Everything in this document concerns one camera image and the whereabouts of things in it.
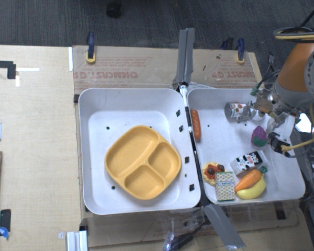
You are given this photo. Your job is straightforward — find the yellow divided plate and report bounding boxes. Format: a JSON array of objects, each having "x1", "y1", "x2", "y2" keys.
[{"x1": 104, "y1": 125, "x2": 183, "y2": 201}]

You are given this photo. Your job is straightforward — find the cow print milk carton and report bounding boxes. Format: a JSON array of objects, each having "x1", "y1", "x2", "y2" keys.
[{"x1": 230, "y1": 150, "x2": 268, "y2": 177}]

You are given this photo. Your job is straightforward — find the black cylinder on white bracket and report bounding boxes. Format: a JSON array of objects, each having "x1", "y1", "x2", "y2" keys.
[{"x1": 266, "y1": 112, "x2": 297, "y2": 155}]

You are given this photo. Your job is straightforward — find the yellow patterned carton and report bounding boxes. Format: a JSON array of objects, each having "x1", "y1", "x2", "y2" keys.
[{"x1": 215, "y1": 171, "x2": 237, "y2": 202}]

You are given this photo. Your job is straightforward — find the orange toy carrot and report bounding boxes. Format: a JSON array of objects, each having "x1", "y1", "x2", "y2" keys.
[{"x1": 234, "y1": 166, "x2": 268, "y2": 192}]

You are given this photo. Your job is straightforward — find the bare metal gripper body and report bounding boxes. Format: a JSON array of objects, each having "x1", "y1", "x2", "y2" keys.
[{"x1": 253, "y1": 89, "x2": 279, "y2": 115}]

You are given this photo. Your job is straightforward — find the white plastic tray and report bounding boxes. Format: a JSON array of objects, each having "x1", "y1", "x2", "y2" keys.
[
  {"x1": 186, "y1": 87, "x2": 306, "y2": 207},
  {"x1": 77, "y1": 87, "x2": 201, "y2": 216}
]

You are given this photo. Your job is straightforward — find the purple toy grapes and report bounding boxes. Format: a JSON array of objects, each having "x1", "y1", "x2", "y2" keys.
[{"x1": 250, "y1": 125, "x2": 268, "y2": 148}]

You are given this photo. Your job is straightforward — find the toy spaghetti with meatballs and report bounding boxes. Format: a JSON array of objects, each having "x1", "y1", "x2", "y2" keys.
[{"x1": 201, "y1": 161, "x2": 226, "y2": 187}]

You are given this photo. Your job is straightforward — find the orange toy sausage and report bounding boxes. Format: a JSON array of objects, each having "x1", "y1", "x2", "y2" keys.
[{"x1": 190, "y1": 109, "x2": 202, "y2": 141}]

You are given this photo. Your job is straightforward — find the yellow banana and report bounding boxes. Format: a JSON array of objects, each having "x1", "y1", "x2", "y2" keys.
[{"x1": 235, "y1": 174, "x2": 267, "y2": 200}]

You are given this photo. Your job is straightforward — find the brown cardboard board red print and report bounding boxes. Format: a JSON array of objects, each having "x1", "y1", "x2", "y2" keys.
[{"x1": 72, "y1": 45, "x2": 307, "y2": 248}]

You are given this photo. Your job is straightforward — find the white can with tomato print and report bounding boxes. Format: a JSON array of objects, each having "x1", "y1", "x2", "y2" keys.
[{"x1": 224, "y1": 102, "x2": 249, "y2": 120}]

